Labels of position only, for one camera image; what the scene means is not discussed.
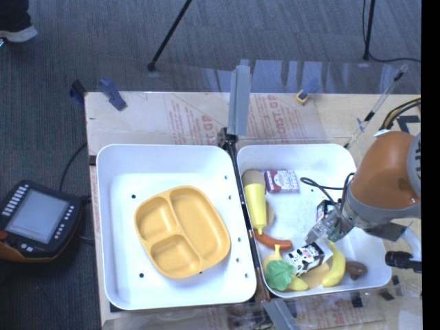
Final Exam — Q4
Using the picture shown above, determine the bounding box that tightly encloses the yellow divided plate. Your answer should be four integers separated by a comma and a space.
133, 185, 232, 281

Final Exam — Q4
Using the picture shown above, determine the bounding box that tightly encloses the yellow banana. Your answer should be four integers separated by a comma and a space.
320, 241, 347, 288
262, 244, 309, 292

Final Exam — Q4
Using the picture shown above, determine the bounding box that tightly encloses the green lettuce leaf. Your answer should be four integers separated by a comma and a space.
264, 259, 296, 292

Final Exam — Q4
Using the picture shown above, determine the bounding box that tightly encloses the black cylinder on white bracket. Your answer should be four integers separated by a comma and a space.
384, 226, 422, 274

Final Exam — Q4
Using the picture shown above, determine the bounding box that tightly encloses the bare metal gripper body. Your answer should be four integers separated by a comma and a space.
318, 207, 355, 241

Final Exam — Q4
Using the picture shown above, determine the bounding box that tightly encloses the brown doughnut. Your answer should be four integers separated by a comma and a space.
344, 260, 369, 281

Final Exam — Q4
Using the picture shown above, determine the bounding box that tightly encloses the brown cardboard board, red print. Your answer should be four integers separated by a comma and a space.
84, 91, 422, 330

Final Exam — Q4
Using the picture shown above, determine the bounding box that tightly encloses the yellow mustard bottle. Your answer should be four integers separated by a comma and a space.
243, 182, 268, 236

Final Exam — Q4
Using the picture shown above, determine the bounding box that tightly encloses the orange sausage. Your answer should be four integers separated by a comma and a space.
253, 228, 294, 251

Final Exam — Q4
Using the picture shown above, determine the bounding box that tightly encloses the black stand leg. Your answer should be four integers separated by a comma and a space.
362, 0, 380, 62
146, 0, 202, 72

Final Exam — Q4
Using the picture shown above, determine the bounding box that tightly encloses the red and white carton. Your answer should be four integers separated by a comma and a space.
263, 169, 300, 194

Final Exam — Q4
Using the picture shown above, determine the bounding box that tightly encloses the cow print carton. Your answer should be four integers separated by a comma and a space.
286, 243, 327, 278

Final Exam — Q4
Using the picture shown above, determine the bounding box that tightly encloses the person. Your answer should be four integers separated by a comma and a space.
0, 0, 39, 43

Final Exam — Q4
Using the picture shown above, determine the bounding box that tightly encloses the black block with wires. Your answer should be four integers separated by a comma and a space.
217, 128, 239, 151

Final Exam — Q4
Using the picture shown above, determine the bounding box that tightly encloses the white plastic tray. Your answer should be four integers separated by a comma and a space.
236, 143, 393, 299
96, 144, 259, 311

